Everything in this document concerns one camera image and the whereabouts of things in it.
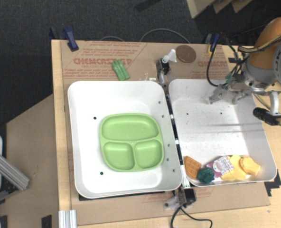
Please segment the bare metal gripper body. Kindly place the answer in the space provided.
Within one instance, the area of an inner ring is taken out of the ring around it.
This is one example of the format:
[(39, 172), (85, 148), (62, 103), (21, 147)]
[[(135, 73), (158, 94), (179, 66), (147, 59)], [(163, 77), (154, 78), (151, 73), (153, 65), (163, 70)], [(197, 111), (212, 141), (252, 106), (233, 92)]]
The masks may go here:
[(230, 83), (224, 86), (225, 91), (237, 95), (259, 94), (264, 95), (268, 84), (254, 78), (237, 78), (234, 77)]

